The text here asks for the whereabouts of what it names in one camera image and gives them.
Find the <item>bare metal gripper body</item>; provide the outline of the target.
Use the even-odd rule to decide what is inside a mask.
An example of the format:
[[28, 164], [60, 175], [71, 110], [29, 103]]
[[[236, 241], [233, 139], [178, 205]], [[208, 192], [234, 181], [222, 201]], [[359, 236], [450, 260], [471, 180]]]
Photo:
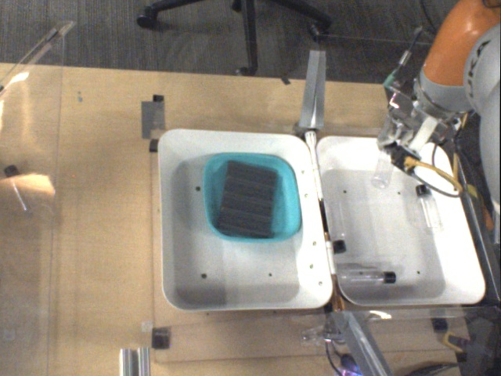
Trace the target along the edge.
[[384, 89], [387, 97], [387, 117], [384, 122], [385, 134], [416, 134], [424, 123], [424, 114], [418, 110], [415, 101], [400, 89]]

